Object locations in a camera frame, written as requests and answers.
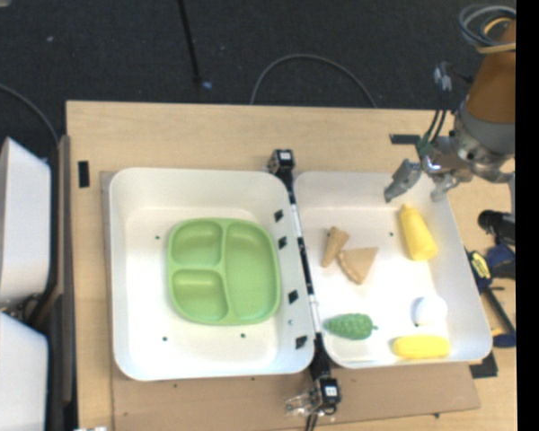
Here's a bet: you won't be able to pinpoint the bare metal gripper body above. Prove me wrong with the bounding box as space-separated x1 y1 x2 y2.
422 128 517 183

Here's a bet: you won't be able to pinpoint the yellow squeeze bottle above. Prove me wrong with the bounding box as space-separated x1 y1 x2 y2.
397 202 439 262

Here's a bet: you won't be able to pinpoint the tan triangular bread slice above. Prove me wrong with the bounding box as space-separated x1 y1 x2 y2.
337 246 380 286

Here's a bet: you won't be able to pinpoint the white plastic tray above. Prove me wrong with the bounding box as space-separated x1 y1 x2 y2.
108 166 317 383
292 170 494 370

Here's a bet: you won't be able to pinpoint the white egg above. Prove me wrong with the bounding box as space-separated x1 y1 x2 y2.
412 295 449 328

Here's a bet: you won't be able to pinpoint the thin black and white rod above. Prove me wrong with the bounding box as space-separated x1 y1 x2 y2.
283 171 332 380

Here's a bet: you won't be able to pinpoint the green grapes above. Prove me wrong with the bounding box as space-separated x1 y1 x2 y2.
323 312 380 342

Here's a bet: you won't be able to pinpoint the yellow corn cob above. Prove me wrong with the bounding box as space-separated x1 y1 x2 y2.
391 334 452 360

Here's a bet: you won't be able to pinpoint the green divided plate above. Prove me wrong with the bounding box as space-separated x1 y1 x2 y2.
165 216 283 327

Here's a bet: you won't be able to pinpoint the black block with thin wires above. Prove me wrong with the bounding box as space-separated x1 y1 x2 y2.
268 148 296 175
317 376 343 407

